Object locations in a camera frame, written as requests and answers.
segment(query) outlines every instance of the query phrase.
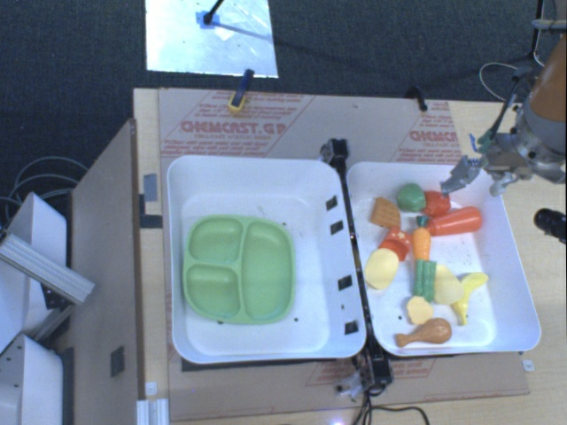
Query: green divided plate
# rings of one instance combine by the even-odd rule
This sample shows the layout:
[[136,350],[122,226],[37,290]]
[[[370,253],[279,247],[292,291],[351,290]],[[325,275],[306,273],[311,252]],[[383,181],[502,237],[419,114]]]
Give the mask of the green divided plate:
[[295,253],[287,230],[271,220],[214,215],[190,229],[183,293],[199,314],[223,322],[281,320],[295,295]]

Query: gray carpet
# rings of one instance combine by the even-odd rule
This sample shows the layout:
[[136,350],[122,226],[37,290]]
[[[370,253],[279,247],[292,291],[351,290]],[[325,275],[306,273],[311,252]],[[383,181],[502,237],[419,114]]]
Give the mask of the gray carpet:
[[[403,97],[418,85],[426,98],[494,100],[484,63],[532,64],[537,0],[268,1],[279,79],[257,90]],[[89,166],[132,115],[134,88],[236,86],[146,71],[144,15],[144,0],[0,0],[0,196],[41,156]],[[505,93],[510,71],[487,80]]]

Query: plastic vegetable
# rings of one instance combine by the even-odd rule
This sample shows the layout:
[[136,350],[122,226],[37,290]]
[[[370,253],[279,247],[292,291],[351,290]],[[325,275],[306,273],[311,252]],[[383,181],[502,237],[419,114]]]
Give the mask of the plastic vegetable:
[[461,319],[461,324],[467,324],[470,293],[484,285],[486,282],[488,282],[488,275],[485,273],[467,274],[462,278],[461,285],[464,290],[464,294],[453,304],[453,310]]
[[412,324],[424,324],[433,318],[433,307],[421,296],[413,296],[409,299],[406,310]]
[[417,184],[406,184],[398,192],[396,202],[402,211],[418,213],[425,207],[425,195]]
[[427,225],[427,220],[428,219],[425,216],[419,216],[417,218],[417,228],[412,235],[414,259],[429,259],[431,234],[425,227],[425,225]]
[[409,233],[400,230],[399,227],[393,227],[390,229],[382,243],[380,244],[381,249],[390,249],[398,255],[400,261],[406,259],[406,255],[409,252],[409,246],[411,236]]
[[435,296],[435,261],[426,259],[416,260],[416,278],[414,281],[414,296],[423,296],[431,302]]
[[370,221],[380,227],[399,228],[401,225],[400,210],[390,200],[379,197],[374,201]]
[[452,334],[451,325],[447,320],[431,318],[411,334],[396,334],[395,339],[399,347],[406,346],[412,342],[443,344],[451,338]]
[[482,226],[478,208],[466,206],[430,219],[427,229],[432,236],[457,235],[477,231]]
[[377,290],[388,288],[396,273],[400,260],[395,252],[389,249],[377,249],[370,254],[364,267],[366,282]]
[[435,269],[435,302],[443,305],[451,305],[464,296],[464,287],[459,279],[443,265],[437,265]]
[[422,209],[423,214],[430,217],[441,216],[451,209],[451,198],[449,195],[443,195],[435,190],[426,190],[425,207]]

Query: toy carrot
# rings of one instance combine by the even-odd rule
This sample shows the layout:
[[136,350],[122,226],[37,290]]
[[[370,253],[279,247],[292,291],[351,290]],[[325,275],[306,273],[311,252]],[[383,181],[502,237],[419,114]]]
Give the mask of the toy carrot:
[[457,235],[477,231],[482,226],[478,208],[466,206],[430,219],[427,229],[432,236]]
[[429,260],[429,253],[431,250],[431,233],[425,227],[428,218],[419,216],[417,218],[417,228],[412,235],[412,248],[414,252],[414,259]]

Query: cardboard sheet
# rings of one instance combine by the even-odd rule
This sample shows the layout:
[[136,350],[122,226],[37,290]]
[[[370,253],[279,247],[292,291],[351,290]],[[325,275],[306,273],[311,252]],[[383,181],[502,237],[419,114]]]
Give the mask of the cardboard sheet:
[[[185,154],[317,158],[330,138],[346,138],[347,164],[362,160],[454,164],[461,156],[447,102],[371,97],[249,93],[242,112],[228,112],[229,91],[159,92],[162,196],[166,172]],[[335,386],[351,360],[208,367],[183,363],[171,344],[167,201],[163,200],[170,417],[172,421],[350,408]],[[516,353],[396,359],[394,383],[377,404],[528,393]]]

